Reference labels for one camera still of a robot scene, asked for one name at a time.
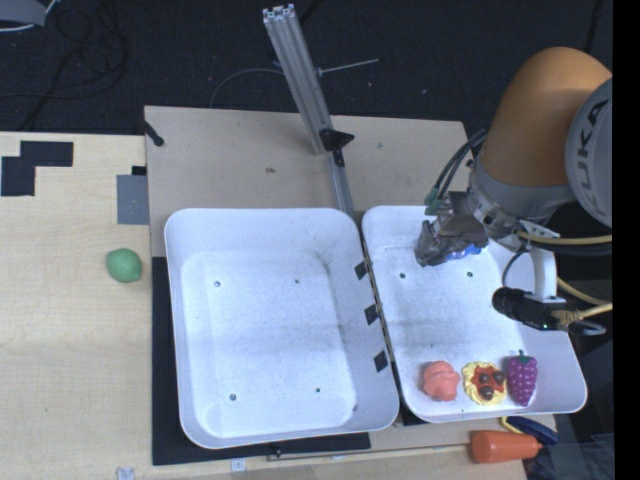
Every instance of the black bracket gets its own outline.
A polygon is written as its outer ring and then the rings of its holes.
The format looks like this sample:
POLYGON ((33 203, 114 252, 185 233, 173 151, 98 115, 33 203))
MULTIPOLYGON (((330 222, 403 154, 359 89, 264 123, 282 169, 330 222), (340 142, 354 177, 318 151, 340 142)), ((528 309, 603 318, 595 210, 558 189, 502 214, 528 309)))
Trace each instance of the black bracket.
POLYGON ((320 140, 325 151, 333 152, 333 161, 336 165, 344 167, 344 157, 342 156, 342 148, 349 144, 355 136, 350 133, 339 132, 331 128, 320 130, 320 140))

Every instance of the green knob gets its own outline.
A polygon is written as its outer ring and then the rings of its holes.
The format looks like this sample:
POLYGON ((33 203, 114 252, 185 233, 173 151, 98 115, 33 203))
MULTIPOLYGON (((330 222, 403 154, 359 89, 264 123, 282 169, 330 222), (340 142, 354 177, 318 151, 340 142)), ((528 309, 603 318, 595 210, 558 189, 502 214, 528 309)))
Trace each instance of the green knob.
POLYGON ((107 269, 116 281, 132 283, 142 275, 142 262, 131 249, 116 249, 107 254, 107 269))

